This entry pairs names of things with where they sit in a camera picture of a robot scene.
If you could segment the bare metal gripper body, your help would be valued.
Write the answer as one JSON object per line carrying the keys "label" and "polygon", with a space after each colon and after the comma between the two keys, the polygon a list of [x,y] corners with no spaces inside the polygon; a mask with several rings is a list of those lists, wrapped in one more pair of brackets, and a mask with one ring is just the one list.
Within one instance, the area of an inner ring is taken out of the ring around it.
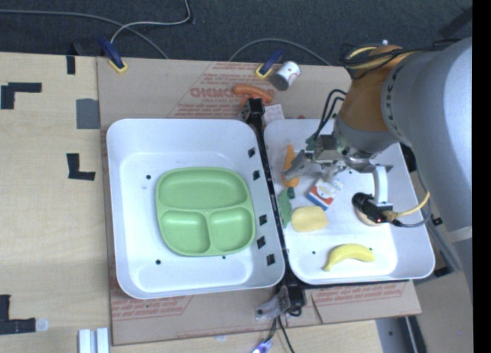
{"label": "bare metal gripper body", "polygon": [[390,134],[328,134],[315,141],[312,161],[321,165],[342,163],[359,173],[371,173],[371,162],[393,144]]}

